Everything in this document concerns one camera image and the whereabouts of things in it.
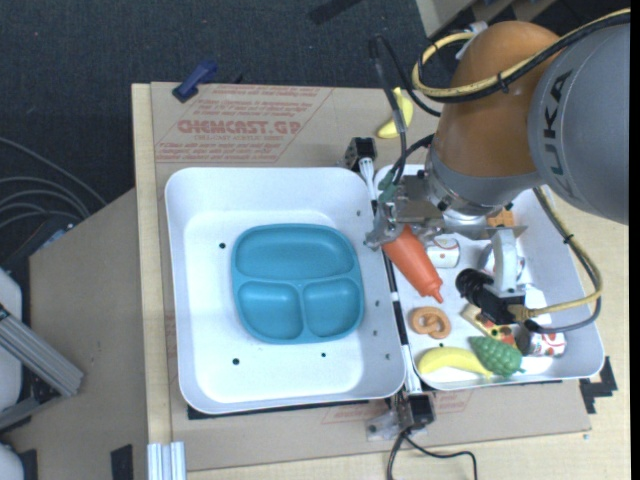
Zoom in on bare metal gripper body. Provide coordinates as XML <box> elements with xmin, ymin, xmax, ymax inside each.
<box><xmin>392</xmin><ymin>174</ymin><xmax>502</xmax><ymax>241</ymax></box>

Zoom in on orange bottle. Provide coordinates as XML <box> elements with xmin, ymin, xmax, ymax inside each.
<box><xmin>381</xmin><ymin>223</ymin><xmax>445</xmax><ymax>305</ymax></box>

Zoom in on white can with red print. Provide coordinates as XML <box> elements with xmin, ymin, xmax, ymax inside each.
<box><xmin>518</xmin><ymin>328</ymin><xmax>567</xmax><ymax>358</ymax></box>

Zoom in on pizza slice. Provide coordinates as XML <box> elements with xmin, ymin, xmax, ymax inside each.
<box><xmin>459</xmin><ymin>303</ymin><xmax>519</xmax><ymax>349</ymax></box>

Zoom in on black cylinder on white bracket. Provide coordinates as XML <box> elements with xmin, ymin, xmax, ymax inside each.
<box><xmin>455</xmin><ymin>229</ymin><xmax>527</xmax><ymax>326</ymax></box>

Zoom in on blue divided plate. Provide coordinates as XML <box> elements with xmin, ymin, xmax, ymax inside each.
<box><xmin>230</xmin><ymin>223</ymin><xmax>366</xmax><ymax>345</ymax></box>

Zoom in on green grapes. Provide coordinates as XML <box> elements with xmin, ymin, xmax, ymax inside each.
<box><xmin>467</xmin><ymin>335</ymin><xmax>527</xmax><ymax>380</ymax></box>

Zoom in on yellow banana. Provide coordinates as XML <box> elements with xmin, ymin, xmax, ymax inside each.
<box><xmin>417</xmin><ymin>346</ymin><xmax>495</xmax><ymax>381</ymax></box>
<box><xmin>376</xmin><ymin>86</ymin><xmax>416</xmax><ymax>140</ymax></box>

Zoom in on orange pretzel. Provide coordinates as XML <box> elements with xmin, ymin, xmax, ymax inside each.
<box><xmin>409</xmin><ymin>306</ymin><xmax>453</xmax><ymax>340</ymax></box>

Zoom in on brown cardboard board red print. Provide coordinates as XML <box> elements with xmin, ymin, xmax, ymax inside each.
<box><xmin>149</xmin><ymin>81</ymin><xmax>594</xmax><ymax>472</ymax></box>

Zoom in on black block with thin wires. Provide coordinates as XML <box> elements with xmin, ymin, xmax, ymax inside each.
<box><xmin>405</xmin><ymin>391</ymin><xmax>435</xmax><ymax>428</ymax></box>
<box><xmin>342</xmin><ymin>136</ymin><xmax>377</xmax><ymax>170</ymax></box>

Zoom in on white plastic tray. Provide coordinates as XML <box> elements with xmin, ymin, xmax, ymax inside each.
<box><xmin>163</xmin><ymin>166</ymin><xmax>408</xmax><ymax>416</ymax></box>
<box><xmin>373</xmin><ymin>163</ymin><xmax>606</xmax><ymax>392</ymax></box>

